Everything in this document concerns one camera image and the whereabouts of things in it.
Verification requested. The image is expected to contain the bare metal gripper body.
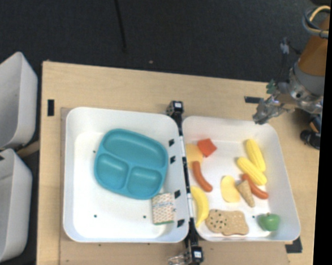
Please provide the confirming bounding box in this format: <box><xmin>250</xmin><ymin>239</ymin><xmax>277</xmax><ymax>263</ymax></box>
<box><xmin>269</xmin><ymin>79</ymin><xmax>325</xmax><ymax>115</ymax></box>

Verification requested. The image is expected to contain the yellow toy corn cob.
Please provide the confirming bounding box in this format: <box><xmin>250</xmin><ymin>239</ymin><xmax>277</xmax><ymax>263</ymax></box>
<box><xmin>235</xmin><ymin>156</ymin><xmax>270</xmax><ymax>186</ymax></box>
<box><xmin>243</xmin><ymin>138</ymin><xmax>269</xmax><ymax>173</ymax></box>

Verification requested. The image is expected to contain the white plastic tray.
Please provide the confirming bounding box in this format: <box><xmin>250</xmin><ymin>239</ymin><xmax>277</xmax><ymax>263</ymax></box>
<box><xmin>57</xmin><ymin>105</ymin><xmax>198</xmax><ymax>251</ymax></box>
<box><xmin>173</xmin><ymin>114</ymin><xmax>309</xmax><ymax>248</ymax></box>

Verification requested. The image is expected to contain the orange toy wedge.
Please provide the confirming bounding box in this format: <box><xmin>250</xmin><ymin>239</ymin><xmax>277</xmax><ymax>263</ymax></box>
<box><xmin>196</xmin><ymin>137</ymin><xmax>219</xmax><ymax>159</ymax></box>

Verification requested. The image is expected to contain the orange toy sausage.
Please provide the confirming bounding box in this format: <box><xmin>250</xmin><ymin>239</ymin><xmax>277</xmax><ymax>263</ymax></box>
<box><xmin>189</xmin><ymin>160</ymin><xmax>215</xmax><ymax>193</ymax></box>
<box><xmin>240</xmin><ymin>173</ymin><xmax>271</xmax><ymax>200</ymax></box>

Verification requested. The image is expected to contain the yellow orange fruit slice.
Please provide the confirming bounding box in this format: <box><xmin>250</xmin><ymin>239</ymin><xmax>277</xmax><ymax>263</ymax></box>
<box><xmin>183</xmin><ymin>142</ymin><xmax>205</xmax><ymax>170</ymax></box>

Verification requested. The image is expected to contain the tan ice cream cone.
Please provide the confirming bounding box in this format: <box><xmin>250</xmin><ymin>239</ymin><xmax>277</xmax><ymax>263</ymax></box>
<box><xmin>235</xmin><ymin>179</ymin><xmax>258</xmax><ymax>208</ymax></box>

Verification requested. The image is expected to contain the thin black and white rod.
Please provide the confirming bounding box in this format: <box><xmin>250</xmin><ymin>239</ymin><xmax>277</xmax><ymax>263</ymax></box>
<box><xmin>164</xmin><ymin>112</ymin><xmax>208</xmax><ymax>249</ymax></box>

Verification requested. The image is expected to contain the yellow banana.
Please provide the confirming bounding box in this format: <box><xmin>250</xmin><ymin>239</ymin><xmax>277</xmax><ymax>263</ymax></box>
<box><xmin>187</xmin><ymin>185</ymin><xmax>212</xmax><ymax>229</ymax></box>

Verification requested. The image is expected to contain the green toy apple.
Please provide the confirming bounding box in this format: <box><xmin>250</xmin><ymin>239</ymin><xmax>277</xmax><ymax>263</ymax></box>
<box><xmin>257</xmin><ymin>211</ymin><xmax>282</xmax><ymax>233</ymax></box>

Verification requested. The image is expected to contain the tan toy bread slice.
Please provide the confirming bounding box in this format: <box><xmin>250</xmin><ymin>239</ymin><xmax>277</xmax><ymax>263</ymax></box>
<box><xmin>220</xmin><ymin>209</ymin><xmax>252</xmax><ymax>238</ymax></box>

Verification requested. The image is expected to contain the brown chocolate chip biscuit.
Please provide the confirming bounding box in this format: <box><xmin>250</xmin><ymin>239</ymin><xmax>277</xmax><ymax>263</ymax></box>
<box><xmin>204</xmin><ymin>208</ymin><xmax>230</xmax><ymax>235</ymax></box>

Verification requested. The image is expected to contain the blue divided plate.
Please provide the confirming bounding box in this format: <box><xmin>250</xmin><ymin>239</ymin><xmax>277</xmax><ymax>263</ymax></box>
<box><xmin>91</xmin><ymin>127</ymin><xmax>172</xmax><ymax>202</ymax></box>

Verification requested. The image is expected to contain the white patterned carton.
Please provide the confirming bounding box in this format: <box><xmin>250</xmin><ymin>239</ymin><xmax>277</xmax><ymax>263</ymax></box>
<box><xmin>149</xmin><ymin>191</ymin><xmax>178</xmax><ymax>227</ymax></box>

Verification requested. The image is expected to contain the black cylinder on white bracket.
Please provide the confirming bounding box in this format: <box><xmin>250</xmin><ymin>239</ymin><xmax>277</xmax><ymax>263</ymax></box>
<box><xmin>299</xmin><ymin>111</ymin><xmax>323</xmax><ymax>150</ymax></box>

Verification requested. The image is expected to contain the black block with thin wires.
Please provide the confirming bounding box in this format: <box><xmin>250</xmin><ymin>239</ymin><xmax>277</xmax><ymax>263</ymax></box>
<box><xmin>188</xmin><ymin>245</ymin><xmax>204</xmax><ymax>264</ymax></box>
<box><xmin>165</xmin><ymin>100</ymin><xmax>185</xmax><ymax>117</ymax></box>

